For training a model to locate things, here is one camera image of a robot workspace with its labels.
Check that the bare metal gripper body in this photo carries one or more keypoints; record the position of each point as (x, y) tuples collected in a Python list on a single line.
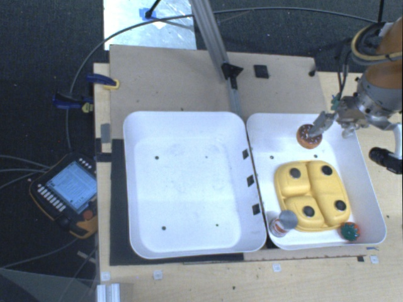
[(352, 112)]

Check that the yellow divided plate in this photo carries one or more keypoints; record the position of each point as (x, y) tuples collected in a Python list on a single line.
[(324, 187)]

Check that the brown sprinkled doughnut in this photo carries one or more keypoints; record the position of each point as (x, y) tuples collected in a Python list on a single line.
[(303, 140)]

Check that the black block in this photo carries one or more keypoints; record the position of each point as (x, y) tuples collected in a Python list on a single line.
[(261, 71)]

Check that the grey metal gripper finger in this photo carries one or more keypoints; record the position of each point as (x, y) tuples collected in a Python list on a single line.
[(329, 122), (318, 124)]

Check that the orange can with grey lid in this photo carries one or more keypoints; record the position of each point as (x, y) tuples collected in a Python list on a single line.
[(285, 220)]

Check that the white plastic tray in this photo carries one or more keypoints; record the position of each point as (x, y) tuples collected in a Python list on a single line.
[(355, 168), (189, 184)]

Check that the red tomato with green stem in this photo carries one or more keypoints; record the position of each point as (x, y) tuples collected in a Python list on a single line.
[(350, 231)]

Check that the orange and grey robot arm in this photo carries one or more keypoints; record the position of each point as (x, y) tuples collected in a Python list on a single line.
[(388, 74)]

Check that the brown cardboard board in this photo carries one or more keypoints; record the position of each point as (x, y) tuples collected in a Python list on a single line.
[(173, 80)]

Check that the black cylinder on white bracket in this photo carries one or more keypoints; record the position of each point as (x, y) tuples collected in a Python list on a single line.
[(382, 158)]

